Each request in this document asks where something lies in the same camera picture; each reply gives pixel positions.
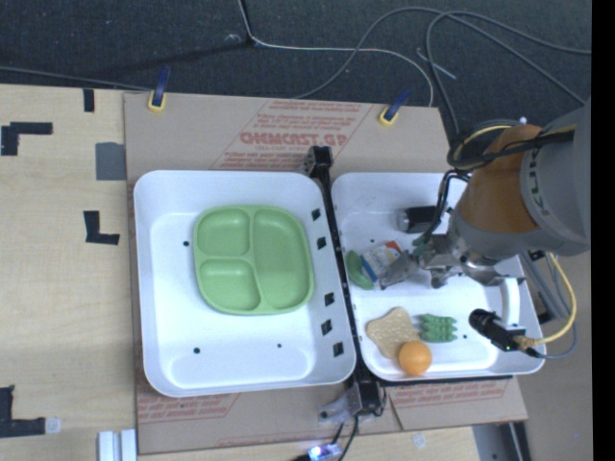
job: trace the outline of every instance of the black tape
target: black tape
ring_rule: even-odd
[[[119,234],[100,233],[100,212],[85,210],[84,219],[86,220],[86,242],[97,244],[112,244],[117,246]]]
[[[51,134],[54,132],[54,124],[18,121],[11,122],[11,130],[17,134]]]
[[[0,388],[0,437],[24,437],[45,433],[45,419],[16,420],[12,417],[14,386]]]
[[[84,89],[84,111],[94,112],[94,89],[93,88]]]
[[[22,134],[51,134],[53,132],[53,123],[11,122],[8,127],[2,127],[0,156],[16,156],[19,136]]]
[[[19,145],[19,135],[11,131],[11,127],[2,127],[0,136],[0,156],[16,156]]]

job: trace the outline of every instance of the wire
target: wire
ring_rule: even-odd
[[[494,127],[493,129],[483,129],[480,134],[489,133],[495,129],[505,129],[509,128],[506,125],[499,125]],[[474,169],[478,169],[480,167],[484,167],[488,163],[492,162],[496,158],[502,158],[505,156],[511,156],[513,154],[518,154],[520,152],[525,152],[527,150],[531,150],[537,147],[542,147],[544,145],[548,145],[550,143],[560,143],[567,142],[572,140],[574,137],[574,131],[566,130],[556,130],[556,131],[541,131],[536,137],[526,139],[526,140],[517,140],[504,145],[504,147],[498,152],[490,152],[487,154],[481,154],[479,156],[475,156],[473,158],[468,159],[460,159],[461,150],[467,145],[466,143],[461,143],[456,149],[452,149],[449,151],[447,155],[447,161],[451,164],[455,169],[460,171],[469,172]]]
[[[120,88],[129,89],[129,90],[151,90],[149,88],[140,87],[138,85],[128,85],[128,84],[121,84],[119,82],[101,81],[98,79],[90,79],[87,77],[74,77],[72,75],[64,75],[62,73],[44,72],[41,70],[33,70],[30,68],[19,68],[16,66],[0,65],[0,71],[11,72],[11,73],[23,73],[23,74],[28,74],[28,75],[39,75],[40,77],[51,77],[54,79],[63,79],[67,81],[81,82],[81,83],[87,83],[87,84],[110,85],[113,87],[120,87]]]
[[[346,446],[344,447],[344,450],[342,451],[341,456],[337,458],[337,461],[342,461],[342,459],[344,459],[344,457],[348,453],[348,449],[350,448],[350,445],[353,442],[353,439],[355,439],[355,436],[357,435],[357,431],[358,431],[358,415],[355,415],[355,426],[353,427],[353,431],[351,432],[350,437],[348,438],[348,442],[346,443]]]
[[[553,278],[553,282],[555,283],[557,297],[561,300],[561,303],[565,307],[566,311],[570,314],[570,307],[568,306],[568,304],[566,304],[566,301],[564,299],[563,292],[560,286],[561,278],[559,277],[559,273],[555,270],[555,268],[552,266],[551,262],[548,259],[547,259],[547,263],[549,265],[549,270]],[[577,347],[578,335],[577,335],[577,324],[576,323],[573,323],[572,325],[572,332],[573,332],[572,343],[570,347],[568,348],[568,350],[566,350],[565,352],[555,353],[555,354],[545,354],[545,353],[535,352],[534,356],[536,356],[537,358],[545,358],[548,360],[555,360],[555,359],[565,358],[569,356],[570,354],[572,354],[572,352]]]
[[[461,180],[464,182],[469,181],[469,178],[465,174],[460,174],[454,169],[451,169],[444,173],[442,181],[440,181],[440,185],[438,186],[438,197],[435,203],[435,210],[433,212],[433,219],[431,220],[431,224],[425,230],[425,232],[423,232],[412,242],[412,244],[417,247],[414,250],[416,254],[420,253],[423,250],[423,248],[429,242],[431,236],[433,235],[433,232],[442,222],[442,216],[444,214],[444,210],[446,209],[447,199],[449,197],[449,187],[451,184],[451,180],[453,179]]]
[[[543,68],[541,68],[540,66],[538,66],[536,63],[530,61],[527,57],[525,57],[524,55],[522,55],[521,53],[519,53],[518,51],[516,51],[514,48],[512,48],[511,46],[505,44],[504,42],[502,42],[501,40],[495,38],[494,36],[488,34],[486,31],[484,31],[483,29],[477,27],[476,25],[468,22],[467,20],[460,18],[460,17],[471,17],[471,18],[475,18],[478,19],[482,22],[486,22],[488,24],[491,24],[493,26],[496,26],[500,29],[503,29],[505,31],[511,32],[512,34],[515,34],[517,36],[520,36],[524,39],[527,39],[529,41],[532,41],[536,44],[542,45],[542,46],[546,46],[549,47],[551,49],[554,49],[556,51],[560,51],[560,52],[565,52],[565,53],[572,53],[572,54],[579,54],[579,55],[585,55],[585,56],[591,56],[591,50],[583,50],[583,49],[578,49],[578,48],[572,48],[572,47],[566,47],[566,46],[561,46],[561,45],[557,45],[557,44],[553,44],[550,43],[544,39],[540,39],[538,37],[535,36],[531,36],[527,33],[524,33],[522,31],[516,30],[510,26],[505,25],[502,22],[499,22],[495,19],[492,19],[490,17],[475,13],[475,12],[467,12],[467,11],[450,11],[450,12],[442,12],[438,9],[431,9],[431,8],[426,8],[426,7],[401,7],[399,9],[395,9],[393,11],[387,12],[384,15],[382,15],[381,17],[379,17],[378,19],[376,19],[371,26],[369,26],[369,28],[367,29],[367,31],[363,34],[363,36],[360,38],[360,40],[358,41],[357,45],[354,48],[333,48],[333,47],[299,47],[299,46],[285,46],[285,45],[279,45],[279,44],[271,44],[271,43],[267,43],[264,42],[260,39],[258,39],[253,31],[252,31],[252,27],[250,25],[250,21],[248,19],[248,15],[245,9],[245,3],[244,0],[237,0],[238,6],[239,6],[239,10],[241,13],[241,17],[244,23],[244,26],[246,28],[246,32],[249,36],[249,38],[254,42],[256,47],[263,47],[263,48],[270,48],[270,49],[282,49],[282,50],[294,50],[294,51],[313,51],[313,52],[344,52],[344,53],[350,53],[349,57],[344,61],[344,63],[322,84],[320,84],[319,86],[313,88],[312,90],[309,90],[308,92],[305,92],[303,94],[300,94],[298,96],[296,96],[295,98],[297,99],[303,99],[306,98],[308,96],[311,96],[317,92],[319,92],[320,90],[324,89],[325,87],[329,86],[331,83],[333,83],[343,72],[344,70],[347,68],[347,66],[351,63],[352,60],[355,59],[355,57],[357,56],[357,54],[359,52],[367,52],[367,53],[381,53],[381,54],[386,54],[395,58],[398,58],[400,60],[403,60],[409,64],[411,64],[413,67],[415,67],[423,76],[423,78],[426,80],[426,82],[429,85],[430,88],[430,100],[429,100],[429,105],[431,106],[433,103],[433,86],[431,83],[431,80],[429,78],[429,76],[427,75],[427,73],[423,70],[423,68],[421,68],[421,66],[419,66],[415,61],[412,61],[411,59],[409,59],[408,57],[391,51],[391,50],[386,50],[386,49],[380,49],[380,48],[363,48],[363,44],[365,42],[365,40],[367,39],[367,37],[369,37],[371,35],[371,33],[374,31],[374,29],[376,29],[384,20],[388,19],[389,17],[393,16],[393,15],[397,15],[403,12],[423,12],[423,13],[430,13],[430,14],[435,14],[436,18],[430,23],[428,30],[427,30],[427,35],[426,35],[426,53],[427,53],[427,58],[428,58],[428,62],[430,65],[430,69],[431,69],[431,73],[433,75],[433,77],[435,78],[437,87],[439,89],[439,92],[442,96],[442,99],[445,103],[445,106],[449,112],[449,114],[451,115],[451,120],[453,122],[454,125],[454,134],[455,136],[460,136],[460,128],[458,126],[458,120],[456,118],[455,115],[455,110],[453,109],[453,106],[451,104],[451,101],[448,97],[448,94],[446,93],[446,90],[442,84],[441,78],[440,78],[440,73],[441,73],[441,69],[438,65],[435,64],[435,61],[433,59],[432,56],[432,52],[431,52],[431,34],[433,32],[433,28],[435,27],[435,25],[442,21],[443,19],[451,19],[453,20],[453,22],[456,22],[460,25],[463,25],[471,30],[474,30],[475,32],[477,32],[479,35],[484,36],[488,39],[490,39],[491,41],[493,41],[494,43],[498,44],[499,46],[503,47],[505,50],[507,50],[508,52],[512,53],[515,57],[517,57],[518,59],[524,61],[527,65],[529,65],[531,68],[533,68],[535,71],[537,71],[538,73],[540,73],[541,75],[543,75],[545,78],[547,78],[549,81],[551,81],[552,83],[554,83],[555,85],[559,86],[564,92],[566,92],[567,94],[569,94],[570,96],[572,96],[574,99],[578,100],[581,103],[584,103],[584,101],[577,96],[572,90],[570,90],[568,87],[566,87],[565,85],[563,85],[561,82],[559,82],[557,79],[555,79],[551,74],[549,74],[546,70],[544,70]],[[102,80],[97,80],[97,79],[90,79],[90,78],[86,78],[86,77],[73,77],[73,76],[69,76],[69,75],[64,75],[64,74],[57,74],[57,73],[51,73],[51,72],[45,72],[45,71],[39,71],[39,70],[32,70],[32,69],[27,69],[27,68],[19,68],[19,67],[13,67],[13,66],[0,66],[0,70],[1,71],[5,71],[5,72],[11,72],[11,73],[24,73],[24,74],[31,74],[31,75],[39,75],[42,77],[52,77],[52,78],[58,78],[58,79],[64,79],[64,80],[69,80],[69,81],[74,81],[74,82],[83,82],[83,83],[91,83],[91,84],[98,84],[98,85],[110,85],[113,87],[121,87],[121,88],[126,88],[126,89],[133,89],[133,90],[150,90],[150,88],[147,87],[141,87],[141,86],[137,86],[137,85],[126,85],[126,84],[121,84],[121,83],[117,83],[117,82],[110,82],[110,81],[102,81]]]
[[[427,58],[428,58],[428,62],[431,68],[431,73],[433,75],[433,77],[435,78],[437,87],[440,91],[440,94],[442,96],[442,99],[445,103],[445,106],[447,108],[447,110],[449,111],[449,114],[451,115],[451,120],[453,122],[454,125],[454,133],[455,136],[460,136],[460,128],[458,125],[458,120],[456,118],[455,115],[455,110],[453,109],[453,106],[451,104],[451,101],[448,97],[448,94],[446,93],[446,90],[442,84],[442,81],[440,79],[440,73],[441,73],[441,69],[438,65],[435,64],[435,60],[433,59],[432,56],[432,52],[431,52],[431,33],[433,31],[433,28],[435,27],[435,25],[440,22],[441,20],[445,19],[445,18],[449,18],[451,20],[453,20],[453,22],[456,22],[458,24],[461,24],[463,26],[466,26],[469,29],[472,29],[473,31],[477,32],[479,35],[486,37],[488,39],[490,39],[491,41],[493,41],[494,43],[498,44],[499,46],[503,47],[506,51],[510,52],[512,55],[514,55],[516,58],[518,58],[519,60],[522,60],[523,62],[525,62],[527,65],[529,65],[532,69],[534,69],[535,71],[537,71],[538,73],[540,73],[541,75],[543,75],[545,78],[547,78],[550,82],[554,83],[555,85],[557,85],[559,88],[561,88],[564,92],[566,92],[567,94],[569,94],[571,97],[573,97],[574,99],[576,99],[577,101],[579,101],[581,104],[584,104],[584,100],[582,98],[580,98],[578,95],[576,95],[575,92],[573,92],[571,89],[569,89],[568,87],[566,87],[564,84],[562,84],[560,81],[558,81],[555,77],[553,77],[549,72],[547,72],[546,70],[544,70],[542,67],[540,67],[539,65],[537,65],[536,63],[534,63],[533,61],[531,61],[530,59],[528,59],[527,57],[525,57],[524,55],[522,55],[521,53],[519,53],[517,50],[515,50],[514,48],[512,48],[511,46],[507,45],[506,43],[504,43],[503,41],[497,39],[496,37],[490,35],[489,33],[487,33],[486,31],[484,31],[483,29],[475,26],[474,24],[468,22],[467,20],[464,20],[462,18],[460,18],[461,16],[466,16],[466,17],[472,17],[478,20],[481,20],[483,22],[486,22],[488,24],[494,25],[496,27],[499,27],[500,29],[503,29],[505,31],[511,32],[512,34],[515,34],[517,36],[520,36],[524,39],[527,39],[529,41],[532,41],[536,44],[539,44],[541,46],[546,46],[549,48],[552,48],[556,51],[560,51],[560,52],[565,52],[565,53],[572,53],[572,54],[578,54],[578,55],[585,55],[585,56],[591,56],[591,50],[584,50],[584,49],[579,49],[579,48],[573,48],[573,47],[567,47],[567,46],[561,46],[561,45],[557,45],[557,44],[553,44],[550,43],[544,39],[540,39],[538,37],[529,35],[527,33],[524,33],[522,31],[519,31],[517,29],[514,29],[502,22],[499,22],[495,19],[492,19],[491,17],[487,17],[484,15],[481,15],[479,13],[475,13],[475,12],[467,12],[467,11],[450,11],[450,12],[442,12],[438,9],[432,9],[432,8],[426,8],[426,7],[401,7],[399,9],[395,9],[393,11],[387,12],[384,15],[382,15],[381,17],[379,17],[378,19],[376,19],[371,26],[369,26],[369,28],[367,29],[367,31],[363,34],[363,36],[360,38],[360,40],[358,41],[358,44],[355,46],[355,48],[301,48],[301,47],[291,47],[291,46],[281,46],[281,45],[275,45],[275,44],[269,44],[266,43],[264,41],[261,41],[260,39],[258,39],[254,33],[252,32],[252,28],[250,26],[250,23],[248,21],[248,16],[246,13],[246,10],[244,8],[244,2],[243,0],[237,0],[239,7],[240,7],[240,11],[241,11],[241,15],[243,17],[243,21],[244,21],[244,25],[246,27],[246,32],[248,33],[248,36],[250,37],[250,39],[256,44],[256,45],[260,45],[263,47],[270,47],[270,48],[278,48],[278,49],[291,49],[291,50],[307,50],[307,51],[324,51],[324,50],[328,50],[328,51],[333,51],[333,50],[338,50],[338,51],[351,51],[351,55],[348,57],[348,59],[346,59],[346,61],[344,61],[344,63],[322,84],[320,84],[319,86],[317,86],[316,88],[309,90],[308,92],[305,92],[299,96],[297,96],[297,98],[305,98],[308,97],[310,95],[315,94],[316,92],[319,92],[320,90],[322,90],[323,88],[327,87],[328,85],[330,85],[332,82],[334,82],[342,73],[343,71],[346,69],[346,67],[350,64],[350,62],[357,56],[357,53],[362,51],[362,46],[363,43],[365,42],[365,40],[367,39],[367,37],[369,37],[371,35],[371,33],[374,31],[374,29],[376,29],[384,20],[388,19],[389,17],[402,13],[402,12],[427,12],[427,13],[434,13],[437,15],[437,17],[430,23],[428,30],[427,30],[427,35],[426,35],[426,52],[427,52]],[[416,63],[412,63],[414,66],[416,66],[418,69],[420,69],[420,67],[416,64]]]
[[[372,415],[374,415],[374,417],[381,417],[382,414],[384,413],[384,410],[386,408],[386,403],[388,401],[388,395],[386,394],[386,388],[382,388],[382,404],[381,407],[378,409],[378,411],[375,411],[372,413]]]
[[[564,327],[550,336],[546,336],[543,338],[529,338],[528,336],[524,335],[515,336],[513,339],[519,344],[522,349],[529,349],[531,347],[535,347],[536,345],[551,343],[558,338],[561,338],[564,334],[566,334],[566,332],[568,332],[568,330],[572,327],[575,319],[577,318],[577,297],[575,296],[575,290],[570,284],[568,277],[566,277],[566,274],[564,273],[562,267],[557,262],[557,259],[555,259],[555,256],[551,253],[547,253],[546,256],[547,260],[554,267],[557,275],[561,278],[561,281],[566,287],[566,291],[568,292],[568,295],[570,297],[570,316],[568,317],[568,320]]]
[[[539,74],[543,75],[550,82],[552,82],[553,84],[557,85],[564,92],[566,92],[571,97],[573,97],[574,99],[579,101],[581,104],[584,104],[585,101],[582,98],[577,96],[572,90],[570,90],[568,87],[566,87],[560,81],[558,81],[555,77],[553,77],[549,72],[547,72],[541,66],[537,65],[536,63],[534,63],[533,61],[531,61],[530,59],[528,59],[527,57],[525,57],[524,55],[519,53],[512,46],[509,46],[509,45],[505,44],[504,42],[502,42],[501,40],[497,39],[496,37],[486,33],[483,29],[475,26],[474,24],[471,24],[470,22],[468,22],[466,20],[458,18],[457,17],[458,15],[474,17],[474,18],[477,18],[477,19],[482,20],[484,22],[488,22],[488,23],[493,24],[493,25],[495,25],[495,26],[497,26],[497,27],[499,27],[501,29],[504,29],[504,30],[509,31],[509,32],[511,32],[513,34],[516,34],[517,36],[523,37],[524,39],[533,41],[533,42],[535,42],[537,44],[540,44],[540,45],[543,45],[543,46],[550,47],[550,48],[552,48],[554,50],[557,50],[557,51],[562,51],[562,52],[572,53],[572,54],[578,54],[578,55],[591,56],[591,51],[590,50],[582,50],[582,49],[578,49],[578,48],[569,48],[569,47],[566,47],[566,46],[559,46],[559,45],[556,45],[556,44],[552,44],[552,43],[549,43],[548,41],[545,41],[545,40],[540,39],[538,37],[531,36],[531,35],[529,35],[527,33],[522,32],[522,31],[516,30],[516,29],[514,29],[514,28],[512,28],[510,26],[507,26],[507,25],[503,24],[502,22],[498,22],[495,19],[492,19],[490,17],[486,17],[486,16],[481,15],[479,13],[465,12],[465,11],[442,12],[440,15],[438,15],[430,23],[430,25],[428,27],[427,35],[426,35],[426,52],[427,52],[428,60],[429,60],[429,62],[431,64],[431,72],[433,74],[433,77],[435,78],[435,82],[436,82],[436,84],[438,86],[438,89],[440,90],[440,94],[442,95],[442,99],[444,100],[444,103],[445,103],[445,105],[447,107],[447,110],[449,111],[449,114],[451,115],[451,120],[452,120],[452,122],[454,124],[454,129],[455,129],[455,136],[459,136],[459,134],[460,134],[460,128],[459,128],[459,125],[458,125],[458,121],[456,119],[455,111],[454,111],[453,106],[451,104],[451,101],[450,101],[450,99],[448,97],[448,94],[446,93],[446,90],[444,89],[444,86],[442,85],[442,81],[440,80],[440,76],[438,75],[439,71],[438,71],[438,69],[434,65],[433,55],[431,53],[431,33],[432,33],[432,30],[433,30],[433,27],[439,21],[441,21],[444,18],[451,18],[454,22],[457,22],[458,24],[464,25],[464,26],[468,27],[469,29],[472,29],[472,30],[476,31],[479,35],[481,35],[483,37],[486,37],[487,39],[490,39],[494,43],[496,43],[499,46],[503,47],[506,51],[512,53],[519,60],[524,61],[534,71],[536,71]]]
[[[333,436],[331,443],[335,444],[337,442],[337,440],[339,439],[339,436],[342,433],[342,430],[344,429],[344,425],[346,424],[346,422],[342,422],[339,426],[339,429],[337,430],[337,432],[335,432],[335,435]]]

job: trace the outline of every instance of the gray tape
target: gray tape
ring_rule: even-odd
[[[96,180],[126,180],[126,157],[123,145],[114,142],[96,144]]]

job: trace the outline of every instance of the metal bracket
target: metal bracket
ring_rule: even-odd
[[[136,433],[128,429],[121,432],[98,432],[97,461],[136,461]]]
[[[351,385],[337,400],[324,405],[318,412],[318,424],[341,425],[361,410],[358,384]]]
[[[332,236],[332,243],[335,249],[335,258],[337,261],[337,270],[340,280],[342,282],[342,291],[344,293],[344,303],[346,304],[346,310],[348,312],[351,332],[353,334],[353,341],[355,343],[355,351],[357,354],[357,366],[351,377],[349,378],[349,391],[350,398],[353,395],[358,396],[359,409],[355,411],[358,415],[380,415],[384,402],[382,400],[381,386],[378,379],[372,375],[361,357],[360,342],[358,340],[357,325],[355,321],[355,313],[353,311],[353,303],[350,298],[350,290],[348,285],[348,278],[346,275],[346,266],[344,264],[344,254],[341,248],[339,239],[339,231],[337,229],[337,221],[335,219],[335,207],[332,200],[331,192],[331,176],[329,169],[333,164],[333,155],[331,147],[312,146],[309,148],[306,162],[306,173],[310,178],[317,179],[323,190],[323,200],[325,203],[325,210],[327,211],[327,220],[329,222],[329,230]]]

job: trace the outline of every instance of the yellow cable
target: yellow cable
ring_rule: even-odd
[[[463,139],[463,141],[457,146],[453,154],[453,160],[459,160],[459,158],[461,157],[461,151],[463,150],[463,148],[466,147],[475,138],[481,136],[482,134],[493,132],[494,130],[507,130],[508,128],[511,128],[511,125],[495,125],[491,127],[481,128],[480,130],[476,130],[472,134],[466,136]],[[459,166],[459,168],[463,170],[468,170],[468,169],[472,169],[476,167],[477,165],[480,165],[480,162],[476,162],[474,164],[466,164],[463,166]]]
[[[570,316],[568,317],[568,322],[566,323],[564,328],[562,328],[557,333],[552,334],[551,336],[547,336],[544,338],[529,338],[527,336],[515,337],[514,340],[519,343],[519,345],[524,349],[528,349],[529,347],[534,347],[543,343],[550,343],[557,340],[558,338],[561,338],[572,327],[573,322],[577,318],[577,297],[575,296],[573,286],[570,284],[568,277],[566,277],[566,274],[564,273],[563,269],[561,268],[553,254],[547,253],[547,259],[555,268],[562,281],[564,282],[564,285],[566,286],[566,291],[570,296]]]

